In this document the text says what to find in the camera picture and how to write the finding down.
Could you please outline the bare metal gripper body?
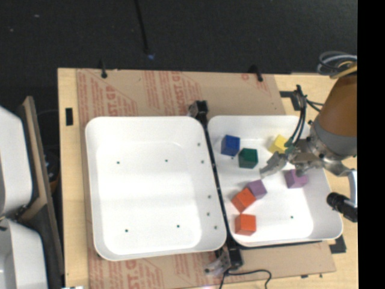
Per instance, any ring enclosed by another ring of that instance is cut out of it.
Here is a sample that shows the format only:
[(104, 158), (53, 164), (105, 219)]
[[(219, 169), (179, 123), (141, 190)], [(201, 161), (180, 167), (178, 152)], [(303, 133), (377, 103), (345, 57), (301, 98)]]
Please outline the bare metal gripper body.
[(334, 135), (327, 131), (311, 131), (299, 140), (288, 159), (294, 166), (309, 162), (311, 169), (324, 169), (335, 176), (347, 176), (351, 169), (343, 160), (351, 157), (351, 137)]

